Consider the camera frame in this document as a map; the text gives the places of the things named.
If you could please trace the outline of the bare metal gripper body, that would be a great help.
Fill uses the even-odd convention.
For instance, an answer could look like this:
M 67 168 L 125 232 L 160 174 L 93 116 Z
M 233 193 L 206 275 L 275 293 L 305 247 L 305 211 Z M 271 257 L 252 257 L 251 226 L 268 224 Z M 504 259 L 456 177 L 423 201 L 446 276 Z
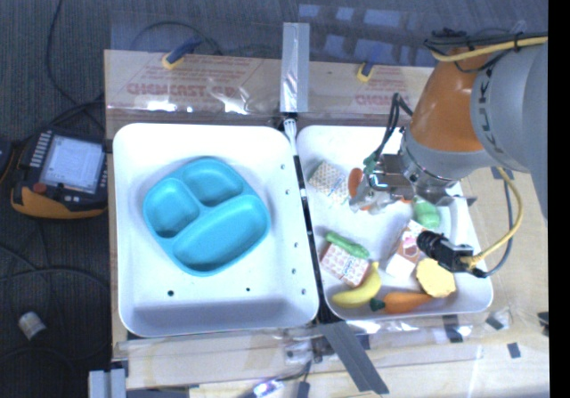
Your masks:
M 436 205 L 448 195 L 448 180 L 431 175 L 403 153 L 370 155 L 364 160 L 364 174 L 371 190 L 390 201 L 418 196 Z

